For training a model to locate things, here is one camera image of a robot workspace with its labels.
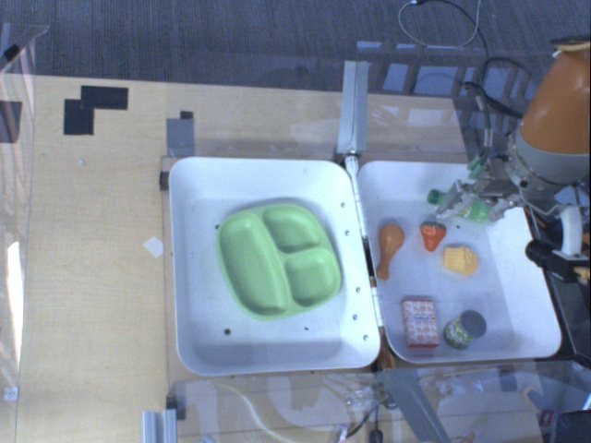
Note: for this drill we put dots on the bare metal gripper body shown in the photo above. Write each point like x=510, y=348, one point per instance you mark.
x=501, y=180

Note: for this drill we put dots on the orange chicken drumstick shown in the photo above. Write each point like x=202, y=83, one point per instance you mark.
x=390, y=240

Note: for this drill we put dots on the white plastic tray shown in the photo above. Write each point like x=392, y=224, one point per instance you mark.
x=512, y=293
x=198, y=256

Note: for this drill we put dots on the orange and white carton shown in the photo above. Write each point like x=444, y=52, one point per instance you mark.
x=420, y=323

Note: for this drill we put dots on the red strawberry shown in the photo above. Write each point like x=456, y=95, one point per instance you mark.
x=432, y=235

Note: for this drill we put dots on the green can with grey lid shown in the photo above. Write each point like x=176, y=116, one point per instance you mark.
x=464, y=330

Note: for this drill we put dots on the yellow toy food chunk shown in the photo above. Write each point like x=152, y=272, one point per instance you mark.
x=460, y=260

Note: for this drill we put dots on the thin black and white rod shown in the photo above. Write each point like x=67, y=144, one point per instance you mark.
x=353, y=166

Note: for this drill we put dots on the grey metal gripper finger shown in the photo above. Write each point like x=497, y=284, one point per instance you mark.
x=502, y=208
x=454, y=199

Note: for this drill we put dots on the black cylinder on white bracket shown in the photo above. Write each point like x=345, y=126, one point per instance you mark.
x=570, y=233

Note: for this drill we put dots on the green divided plate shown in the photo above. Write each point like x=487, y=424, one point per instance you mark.
x=249, y=256

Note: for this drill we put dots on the green plastic bottle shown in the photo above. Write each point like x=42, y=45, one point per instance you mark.
x=478, y=210

